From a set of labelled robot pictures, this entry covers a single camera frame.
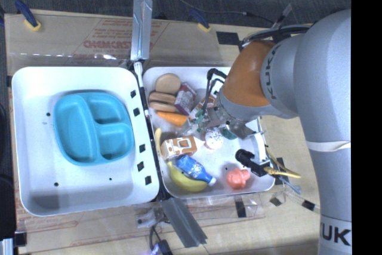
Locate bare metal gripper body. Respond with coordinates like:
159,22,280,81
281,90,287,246
204,106,231,131

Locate white sprinkled doughnut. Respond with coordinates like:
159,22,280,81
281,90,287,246
204,127,224,150

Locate orange carrot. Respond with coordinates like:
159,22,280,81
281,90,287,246
156,110,189,128

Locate orange and white milk carton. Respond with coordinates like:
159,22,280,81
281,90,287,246
160,136,199,161

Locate dark green toy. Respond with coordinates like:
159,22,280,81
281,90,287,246
221,126,238,140

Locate maroon and pink carton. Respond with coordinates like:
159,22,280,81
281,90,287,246
173,82,198,116

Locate small yellow banana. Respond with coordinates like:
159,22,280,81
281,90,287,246
154,127,164,156

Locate tan hot dog bun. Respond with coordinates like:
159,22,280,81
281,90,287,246
148,91,180,113

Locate white plastic tray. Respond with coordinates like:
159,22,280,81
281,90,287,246
11,66,161,217
142,66,276,200

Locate blue bottle with white cap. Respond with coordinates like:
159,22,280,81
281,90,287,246
175,155,217,187

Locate thin black and white rod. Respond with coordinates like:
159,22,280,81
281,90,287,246
133,61,165,201

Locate tan round biscuit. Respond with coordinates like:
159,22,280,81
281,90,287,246
154,73,182,96

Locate large yellow banana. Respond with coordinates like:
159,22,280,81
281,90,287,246
166,161,209,193

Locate salmon pink toy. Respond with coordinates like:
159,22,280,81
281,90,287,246
225,167,251,190

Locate blue divided plate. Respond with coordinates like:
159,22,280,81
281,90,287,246
53,91,135,167

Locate brown cardboard board, red print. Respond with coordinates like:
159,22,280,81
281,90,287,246
3,8,266,255

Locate black cylinder on white bracket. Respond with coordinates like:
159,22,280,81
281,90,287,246
235,116,273,177

